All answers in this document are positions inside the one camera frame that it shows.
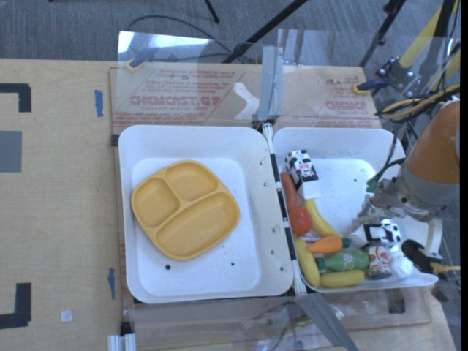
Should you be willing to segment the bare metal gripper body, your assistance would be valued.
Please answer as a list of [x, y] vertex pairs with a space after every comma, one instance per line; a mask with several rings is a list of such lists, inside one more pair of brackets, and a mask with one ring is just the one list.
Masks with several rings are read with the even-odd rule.
[[399, 178], [381, 180], [371, 196], [371, 204], [374, 208], [405, 213], [405, 216], [422, 222], [436, 216], [436, 207], [423, 202]]

